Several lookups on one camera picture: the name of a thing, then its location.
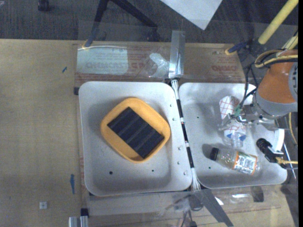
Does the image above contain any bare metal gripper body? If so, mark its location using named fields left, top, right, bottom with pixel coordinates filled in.
left=236, top=104, right=278, bottom=128

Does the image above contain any clear bottle red checked label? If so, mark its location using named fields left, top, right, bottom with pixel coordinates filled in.
left=218, top=95, right=248, bottom=149

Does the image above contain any white plastic tray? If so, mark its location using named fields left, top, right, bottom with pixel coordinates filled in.
left=78, top=80, right=193, bottom=197
left=178, top=82, right=288, bottom=190

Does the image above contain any clear bottle orange label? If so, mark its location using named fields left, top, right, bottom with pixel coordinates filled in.
left=209, top=147, right=260, bottom=176

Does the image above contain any thin black and white rod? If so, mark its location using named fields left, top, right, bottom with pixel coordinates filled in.
left=170, top=79, right=202, bottom=192

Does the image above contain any brown cardboard board red print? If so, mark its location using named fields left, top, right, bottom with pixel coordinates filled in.
left=72, top=41, right=283, bottom=218

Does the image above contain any orange bowl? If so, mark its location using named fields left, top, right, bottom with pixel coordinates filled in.
left=99, top=97, right=171, bottom=164

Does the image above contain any black cylinder on white bracket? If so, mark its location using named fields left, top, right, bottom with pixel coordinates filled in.
left=256, top=127, right=285, bottom=163

